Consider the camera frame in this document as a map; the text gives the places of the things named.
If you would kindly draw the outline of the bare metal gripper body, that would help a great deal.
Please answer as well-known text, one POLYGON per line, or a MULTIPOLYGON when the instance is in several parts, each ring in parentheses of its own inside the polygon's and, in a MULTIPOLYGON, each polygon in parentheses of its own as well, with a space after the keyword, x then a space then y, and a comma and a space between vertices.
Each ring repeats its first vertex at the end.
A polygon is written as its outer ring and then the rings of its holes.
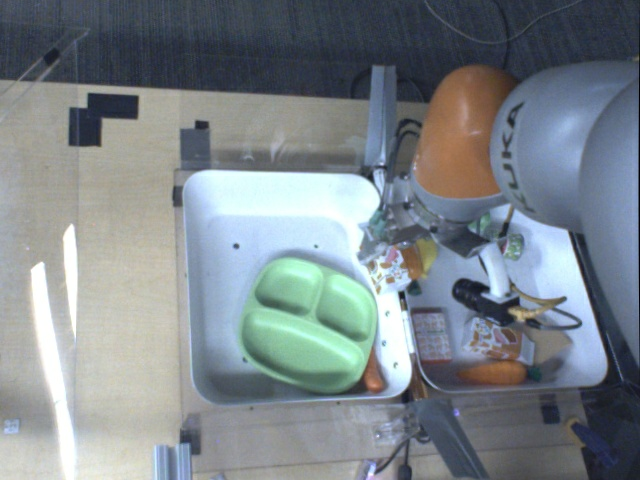
POLYGON ((360 225, 363 231, 360 248, 381 249, 413 244, 428 236, 440 222, 440 216, 418 202, 381 204, 369 220, 360 225))

